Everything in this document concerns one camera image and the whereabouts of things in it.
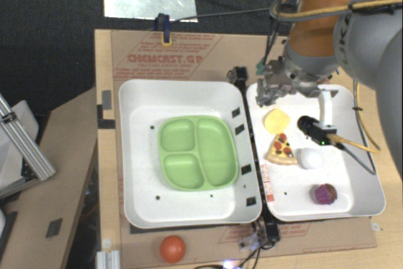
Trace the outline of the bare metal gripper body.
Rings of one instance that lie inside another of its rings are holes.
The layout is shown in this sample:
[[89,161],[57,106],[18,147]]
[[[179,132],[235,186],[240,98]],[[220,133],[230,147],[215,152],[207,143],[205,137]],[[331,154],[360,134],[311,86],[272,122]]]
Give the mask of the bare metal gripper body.
[[296,93],[305,97],[320,95],[317,85],[320,77],[305,72],[289,58],[279,57],[269,62],[261,59],[257,64],[257,75],[264,80],[268,91],[270,88],[278,88],[279,97]]

